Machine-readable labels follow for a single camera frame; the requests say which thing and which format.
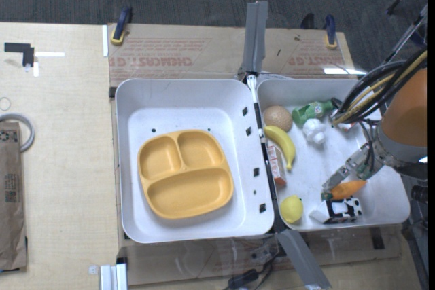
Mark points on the yellow divided plate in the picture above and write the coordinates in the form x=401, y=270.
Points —
x=185, y=176

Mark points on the brown paper bag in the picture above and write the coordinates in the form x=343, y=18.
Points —
x=12, y=200

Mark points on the yellow lemon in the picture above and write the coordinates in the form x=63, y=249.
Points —
x=291, y=210

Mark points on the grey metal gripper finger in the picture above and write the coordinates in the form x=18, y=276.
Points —
x=336, y=178

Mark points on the yellow banana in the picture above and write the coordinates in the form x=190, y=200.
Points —
x=283, y=142

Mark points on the green bottle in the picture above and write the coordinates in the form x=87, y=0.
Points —
x=309, y=112

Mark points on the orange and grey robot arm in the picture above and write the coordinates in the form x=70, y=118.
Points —
x=408, y=112

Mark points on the orange carrot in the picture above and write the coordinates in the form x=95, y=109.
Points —
x=348, y=189

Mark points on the black and white milk carton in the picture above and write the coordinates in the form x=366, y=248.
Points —
x=340, y=210

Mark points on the orange and white carton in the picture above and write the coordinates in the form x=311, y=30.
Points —
x=277, y=166

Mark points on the brown cardboard board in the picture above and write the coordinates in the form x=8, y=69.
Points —
x=190, y=54

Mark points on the white garlic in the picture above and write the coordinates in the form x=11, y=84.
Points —
x=314, y=132

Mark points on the brown round bread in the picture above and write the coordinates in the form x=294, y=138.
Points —
x=278, y=118

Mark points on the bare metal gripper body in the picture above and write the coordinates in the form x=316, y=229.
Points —
x=365, y=159

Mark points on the white plastic tray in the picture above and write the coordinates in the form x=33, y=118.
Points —
x=190, y=105
x=380, y=203

